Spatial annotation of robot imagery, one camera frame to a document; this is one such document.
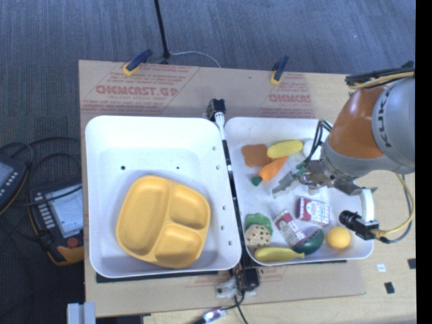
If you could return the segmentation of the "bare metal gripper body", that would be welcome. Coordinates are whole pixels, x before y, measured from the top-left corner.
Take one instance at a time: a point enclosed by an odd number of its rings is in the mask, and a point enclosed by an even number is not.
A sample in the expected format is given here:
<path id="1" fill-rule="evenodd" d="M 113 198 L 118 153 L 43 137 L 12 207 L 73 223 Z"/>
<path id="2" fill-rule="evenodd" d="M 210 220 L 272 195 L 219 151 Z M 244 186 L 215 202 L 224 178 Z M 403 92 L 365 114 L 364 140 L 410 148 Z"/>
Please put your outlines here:
<path id="1" fill-rule="evenodd" d="M 300 183 L 309 188 L 334 187 L 335 170 L 322 160 L 303 161 L 296 169 Z"/>

